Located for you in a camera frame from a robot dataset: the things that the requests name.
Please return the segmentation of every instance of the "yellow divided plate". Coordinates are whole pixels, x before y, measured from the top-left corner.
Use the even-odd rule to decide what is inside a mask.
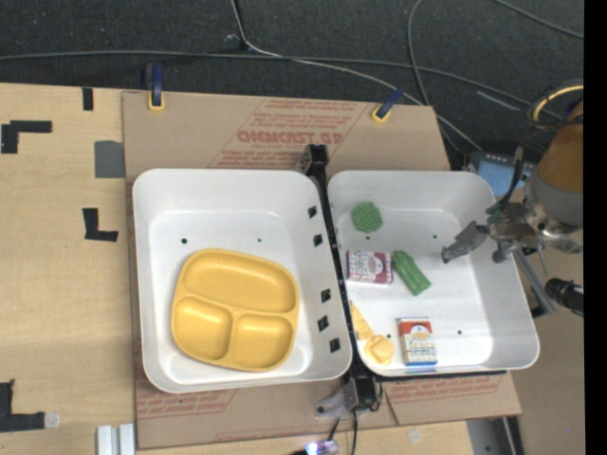
[[[288,358],[300,292],[283,266],[236,251],[203,249],[179,273],[171,332],[185,354],[241,371],[270,371]]]

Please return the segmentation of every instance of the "wire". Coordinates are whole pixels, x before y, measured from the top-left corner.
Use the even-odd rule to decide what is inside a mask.
[[[338,424],[340,423],[340,421],[341,421],[341,415],[335,421],[335,425],[333,425],[333,427],[331,428],[331,431],[329,432],[329,436],[327,437],[327,440],[329,440],[329,441],[333,440],[333,437],[335,436],[335,432],[338,429]]]
[[[27,60],[38,60],[38,59],[61,59],[61,58],[86,58],[86,57],[110,57],[110,56],[151,56],[151,57],[174,57],[183,60],[202,60],[202,59],[224,59],[224,60],[241,60],[241,61],[280,61],[280,62],[297,62],[297,61],[310,61],[316,63],[333,63],[333,64],[360,64],[360,65],[373,65],[380,67],[397,67],[402,69],[413,69],[411,64],[393,63],[390,61],[376,61],[369,59],[348,59],[348,58],[333,58],[333,57],[310,57],[310,56],[273,56],[273,55],[253,55],[253,54],[226,54],[221,52],[181,52],[172,50],[84,50],[84,51],[71,51],[71,52],[44,52],[35,54],[13,54],[7,56],[0,56],[0,62],[3,61],[27,61]],[[492,93],[501,95],[510,100],[514,100],[525,106],[531,105],[531,101],[524,100],[515,95],[502,91],[498,88],[483,84],[457,74],[453,74],[431,67],[418,66],[418,70],[427,72],[429,74],[435,74],[444,78],[460,81],[466,84],[470,84],[481,89],[485,89]],[[543,110],[542,113],[559,118],[559,115],[549,111]]]
[[[412,36],[415,12],[417,11],[418,7],[425,1],[426,0],[417,0],[417,2],[415,2],[415,4],[414,4],[413,8],[411,9],[411,12],[409,14],[409,21],[407,23],[407,41],[408,41],[408,48],[409,48],[409,56],[411,58],[411,64],[414,69],[415,79],[417,80],[417,86],[419,88],[423,101],[426,104],[430,104],[430,101],[428,100],[428,95],[426,93],[426,89],[424,87],[423,82],[421,81],[421,76],[419,75],[419,72],[418,72],[419,70],[418,70],[417,60],[416,60],[415,54],[414,54],[413,36]],[[583,38],[584,38],[584,36],[582,34],[579,34],[577,32],[574,32],[573,30],[569,30],[564,27],[556,26],[555,24],[551,24],[550,22],[548,22],[540,17],[537,17],[536,15],[533,15],[532,13],[529,13],[528,11],[520,9],[519,7],[509,4],[508,2],[506,2],[504,0],[488,0],[488,1],[501,5],[503,7],[506,7],[508,9],[514,10],[515,12],[521,14],[522,16],[532,20],[533,22],[536,22],[540,25],[543,25],[543,26],[546,26],[553,30],[556,30],[557,32],[562,32],[565,35],[568,35],[570,37],[574,37],[577,39],[583,40]]]
[[[242,18],[240,16],[240,10],[238,9],[237,1],[230,0],[230,3],[231,3],[232,11],[234,13],[234,18],[236,19],[236,23],[238,25],[238,31],[240,32],[241,39],[248,46],[248,48],[250,50],[253,50],[255,52],[258,52],[260,54],[264,54],[267,56],[284,57],[284,56],[281,56],[280,54],[276,54],[274,52],[269,52],[267,50],[263,50],[263,49],[257,47],[256,45],[254,45],[251,41],[249,41],[247,39],[247,35],[245,34],[245,26],[243,25]],[[324,63],[319,63],[316,61],[306,61],[306,60],[294,60],[294,62],[299,63],[299,64],[306,64],[306,65],[316,65],[318,67],[325,67],[327,69],[333,69],[333,70],[340,71],[340,72],[346,72],[349,74],[353,74],[355,76],[359,76],[363,79],[367,79],[369,81],[376,82],[377,84],[381,84],[393,91],[396,91],[398,89],[396,86],[394,86],[393,84],[390,84],[389,82],[383,81],[383,80],[376,78],[375,76],[371,76],[369,74],[363,74],[361,72],[355,71],[355,70],[347,68],[347,67],[340,67],[340,66],[336,66],[336,65],[332,65],[332,64],[324,64]],[[411,95],[408,95],[405,92],[402,92],[402,95],[404,97],[406,97],[408,100],[411,100],[412,102],[414,102],[415,104],[422,104],[419,100],[417,100],[416,98],[414,98]],[[459,135],[461,138],[463,138],[465,141],[467,141],[474,148],[476,148],[477,150],[481,150],[480,145],[478,145],[475,141],[473,141],[471,138],[469,138],[464,132],[459,130],[455,125],[453,125],[453,123],[451,123],[450,121],[447,121],[446,119],[444,119],[442,117],[439,117],[438,115],[436,115],[436,117],[443,123],[447,124],[457,135]],[[441,135],[447,140],[447,142],[451,145],[451,147],[455,150],[455,152],[457,152],[460,156],[465,156],[465,154],[461,151],[461,149],[457,145],[455,145],[453,140],[445,134],[444,130],[440,126],[438,128],[441,132]]]
[[[377,401],[371,408],[369,408],[369,411],[379,411],[379,408],[381,407],[381,401],[383,401],[383,385],[379,383],[379,394],[377,395]]]
[[[550,122],[540,121],[540,112],[551,100],[576,91],[583,91],[584,84],[582,80],[573,80],[563,82],[559,86],[548,88],[540,94],[540,96],[529,106],[526,113],[527,124],[541,130],[558,130],[563,126],[570,124],[583,123],[583,114],[571,119],[556,119]]]
[[[237,55],[237,54],[222,54],[222,53],[192,53],[192,52],[153,51],[153,50],[102,50],[102,51],[93,50],[93,51],[53,52],[53,53],[37,53],[37,54],[0,56],[0,62],[16,61],[16,60],[30,60],[30,59],[33,60],[33,59],[48,59],[48,58],[63,58],[63,57],[87,57],[87,56],[92,57],[92,56],[111,56],[111,55],[116,55],[116,56],[119,56],[119,55],[164,56],[164,57],[177,57],[177,58],[189,59],[189,60],[190,59],[197,60],[197,59],[205,59],[205,58],[240,59],[240,60],[267,59],[267,60],[290,61],[290,62],[295,62],[298,64],[316,65],[316,66],[325,67],[328,69],[339,70],[340,72],[353,74],[355,76],[362,77],[363,79],[370,80],[372,82],[376,82],[382,86],[388,87],[389,89],[396,90],[396,86],[394,86],[393,84],[380,80],[374,76],[370,76],[368,74],[364,74],[364,73],[355,71],[354,69],[333,65],[333,64],[369,64],[369,65],[380,65],[380,66],[390,66],[390,67],[412,69],[415,73],[418,85],[420,85],[420,89],[422,91],[422,95],[424,96],[424,100],[426,101],[426,103],[428,103],[428,97],[426,96],[425,90],[423,88],[423,84],[421,83],[419,71],[434,73],[434,74],[437,74],[437,75],[440,75],[443,77],[458,80],[460,82],[466,82],[468,84],[471,84],[471,85],[480,87],[482,89],[491,91],[493,93],[499,94],[499,95],[509,98],[511,100],[515,100],[517,102],[521,102],[521,103],[524,103],[527,105],[529,104],[528,101],[522,100],[514,95],[501,91],[492,86],[488,86],[486,84],[476,82],[476,81],[470,80],[468,78],[464,78],[462,76],[451,74],[449,72],[440,71],[440,70],[431,69],[431,68],[422,67],[422,66],[417,65],[415,58],[414,58],[414,53],[413,53],[411,28],[413,26],[414,11],[417,9],[417,7],[419,7],[419,5],[423,1],[424,0],[418,0],[415,3],[414,8],[410,15],[409,23],[408,23],[409,49],[410,49],[410,54],[411,54],[412,61],[413,61],[412,64],[391,63],[391,62],[385,62],[385,61],[373,61],[373,60],[362,60],[362,59],[309,58],[309,57],[283,56],[280,54],[276,54],[274,52],[269,52],[269,51],[263,50],[248,40],[247,35],[245,33],[243,23],[242,23],[242,19],[240,17],[240,10],[238,9],[238,4],[237,4],[236,0],[230,0],[230,4],[232,6],[232,10],[233,10],[234,16],[236,18],[236,23],[238,26],[239,33],[241,35],[241,40],[244,44],[246,44],[246,46],[248,47],[249,50],[257,52],[259,55],[253,56],[253,55]],[[515,6],[508,4],[507,2],[504,2],[502,0],[490,0],[490,1],[504,5],[508,8],[514,9],[515,11],[518,11],[522,15],[527,16],[528,18],[531,18],[532,20],[535,20],[550,28],[553,28],[555,30],[564,32],[568,35],[573,35],[575,37],[580,37],[583,39],[583,36],[581,36],[580,34],[567,30],[563,27],[558,27],[553,24],[550,24],[549,22],[546,22],[543,19],[540,19],[539,17],[535,17],[534,15],[532,15],[522,9],[518,9]],[[417,100],[416,98],[412,97],[411,95],[403,93],[403,96],[415,104],[423,104],[422,101]],[[555,114],[553,114],[552,112],[548,112],[547,110],[542,110],[542,112],[549,114],[551,116],[554,116],[554,117],[556,116]],[[468,142],[475,149],[482,150],[482,147],[480,147],[480,145],[478,145],[471,138],[469,138],[464,132],[462,132],[460,129],[458,129],[453,123],[451,123],[450,121],[448,121],[447,119],[445,119],[444,117],[442,117],[438,114],[436,114],[436,117],[439,121],[441,121],[442,123],[449,126],[457,135],[459,135],[461,138],[463,138],[466,142]],[[441,134],[443,135],[443,137],[451,145],[451,147],[461,156],[465,156],[465,154],[463,154],[462,151],[454,144],[452,139],[444,132],[444,130],[442,128],[440,128],[440,131],[441,131]]]
[[[359,434],[359,418],[357,417],[357,412],[355,409],[352,409],[352,418],[354,420],[354,437],[352,439],[352,451],[350,452],[350,455],[354,455],[354,453],[356,452],[357,449],[357,438],[358,438],[358,434]]]
[[[512,193],[516,189],[516,185],[521,180],[521,174],[523,173],[523,147],[518,147],[514,154],[514,171],[512,172],[512,178],[510,179],[510,186],[502,200],[499,202],[499,210],[504,211],[508,202],[510,202],[510,197],[512,197]]]

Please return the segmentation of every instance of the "black floor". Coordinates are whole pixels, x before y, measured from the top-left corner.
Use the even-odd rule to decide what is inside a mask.
[[[474,142],[443,124],[453,168],[476,145],[513,154],[525,142],[527,157],[537,159],[552,136],[531,132],[527,103],[549,86],[583,78],[584,0],[499,1],[236,0],[250,45],[284,56],[407,64],[333,63],[426,102],[410,68],[412,46],[427,102]],[[139,88],[145,65],[160,62],[172,91],[368,101],[392,93],[382,83],[326,67],[254,59],[260,53],[244,50],[230,0],[0,2],[0,56],[93,50],[231,55],[0,57],[0,82]],[[560,114],[566,104],[558,101],[552,111]]]

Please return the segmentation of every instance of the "cardboard box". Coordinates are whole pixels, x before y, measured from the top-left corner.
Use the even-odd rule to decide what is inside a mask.
[[[396,105],[383,124],[376,103],[165,93],[151,112],[144,92],[123,92],[122,118],[133,305],[138,447],[326,435],[334,421],[315,403],[339,379],[266,388],[169,394],[154,388],[141,365],[137,256],[132,187],[155,168],[292,169],[309,143],[327,145],[327,174],[343,170],[448,170],[431,107]],[[377,412],[359,426],[385,428],[513,415],[520,405],[510,374],[419,378],[384,383]]]

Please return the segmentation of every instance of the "green sponge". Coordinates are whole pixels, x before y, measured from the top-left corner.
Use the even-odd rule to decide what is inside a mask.
[[[432,285],[417,267],[414,259],[404,251],[392,253],[392,267],[414,295],[419,295]]]
[[[352,209],[351,215],[354,227],[361,232],[377,231],[383,224],[379,209],[373,202],[361,202]]]

